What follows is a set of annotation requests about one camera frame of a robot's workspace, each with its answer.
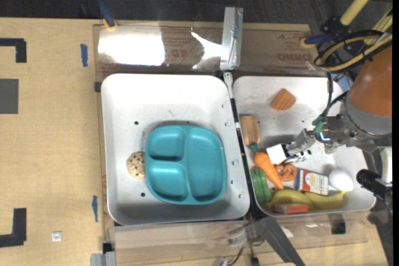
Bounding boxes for orange juice carton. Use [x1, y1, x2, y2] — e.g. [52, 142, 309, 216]
[294, 168, 330, 196]

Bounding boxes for black cylinder on white bracket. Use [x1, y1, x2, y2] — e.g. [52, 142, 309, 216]
[356, 146, 393, 202]

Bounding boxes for white black-spotted milk carton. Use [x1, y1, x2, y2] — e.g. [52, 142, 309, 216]
[266, 141, 313, 166]

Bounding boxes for tan chocolate chip biscuit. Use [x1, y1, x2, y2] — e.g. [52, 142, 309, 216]
[125, 151, 147, 181]

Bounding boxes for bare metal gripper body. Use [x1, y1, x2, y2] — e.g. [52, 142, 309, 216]
[318, 115, 377, 154]

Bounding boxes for green ribbed vegetable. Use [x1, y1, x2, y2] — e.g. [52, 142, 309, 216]
[250, 168, 272, 205]

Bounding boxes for white plastic tray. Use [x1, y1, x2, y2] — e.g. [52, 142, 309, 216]
[232, 75, 378, 218]
[100, 72, 251, 226]

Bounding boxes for orange carrot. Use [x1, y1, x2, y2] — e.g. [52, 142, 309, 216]
[248, 143, 285, 191]

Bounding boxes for orange rectangular block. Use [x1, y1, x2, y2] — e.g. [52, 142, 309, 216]
[272, 202, 310, 216]

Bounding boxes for orange waffle cracker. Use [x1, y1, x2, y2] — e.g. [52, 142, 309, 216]
[270, 88, 297, 112]

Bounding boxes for white egg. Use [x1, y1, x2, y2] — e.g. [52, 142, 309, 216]
[327, 168, 355, 192]

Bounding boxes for yellow banana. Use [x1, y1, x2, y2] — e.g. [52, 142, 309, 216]
[265, 189, 314, 210]
[304, 190, 347, 211]

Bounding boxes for teal divided plate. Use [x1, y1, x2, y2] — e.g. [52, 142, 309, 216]
[144, 125, 228, 206]

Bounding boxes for brown pretzel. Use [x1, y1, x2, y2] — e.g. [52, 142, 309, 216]
[274, 162, 299, 183]

